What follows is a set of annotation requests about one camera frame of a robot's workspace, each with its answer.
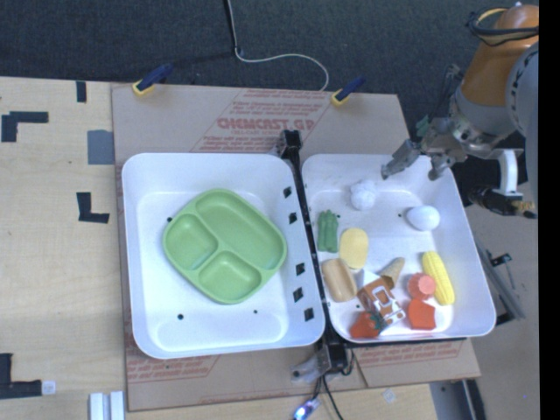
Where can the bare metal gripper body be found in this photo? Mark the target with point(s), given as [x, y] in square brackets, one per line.
[446, 138]

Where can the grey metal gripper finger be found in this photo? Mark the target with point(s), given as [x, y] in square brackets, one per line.
[439, 164]
[402, 158]

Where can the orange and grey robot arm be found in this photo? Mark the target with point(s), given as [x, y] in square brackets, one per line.
[494, 72]

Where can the white toy cauliflower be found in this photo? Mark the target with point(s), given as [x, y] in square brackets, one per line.
[363, 195]

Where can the white toy egg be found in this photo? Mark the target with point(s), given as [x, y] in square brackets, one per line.
[422, 218]

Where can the white plastic tray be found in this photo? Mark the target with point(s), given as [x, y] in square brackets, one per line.
[385, 234]
[219, 326]

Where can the yellow toy potato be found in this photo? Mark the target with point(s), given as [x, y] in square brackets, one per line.
[354, 247]

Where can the green toy asparagus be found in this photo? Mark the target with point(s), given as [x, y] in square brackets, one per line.
[327, 234]

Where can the tan toy ice-cream cone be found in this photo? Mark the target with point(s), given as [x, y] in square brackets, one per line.
[395, 268]

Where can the yellow toy corn cob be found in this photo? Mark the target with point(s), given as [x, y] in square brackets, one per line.
[438, 278]

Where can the thin black rod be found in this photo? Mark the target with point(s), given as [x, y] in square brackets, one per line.
[309, 226]

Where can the tan toy bread bun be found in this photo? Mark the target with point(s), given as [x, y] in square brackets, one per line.
[339, 280]

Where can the brown and white carton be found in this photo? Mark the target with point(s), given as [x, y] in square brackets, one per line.
[380, 298]

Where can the orange-red angular toy block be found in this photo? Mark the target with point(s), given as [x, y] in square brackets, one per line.
[421, 315]

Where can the red toy strawberry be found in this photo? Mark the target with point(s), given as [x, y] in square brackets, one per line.
[364, 326]

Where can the green divided plate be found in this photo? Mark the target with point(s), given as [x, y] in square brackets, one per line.
[227, 243]

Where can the brown cardboard board red print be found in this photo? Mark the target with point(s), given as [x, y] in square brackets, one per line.
[184, 121]

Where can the black cylinder on white bracket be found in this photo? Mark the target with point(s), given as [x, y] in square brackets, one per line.
[508, 169]

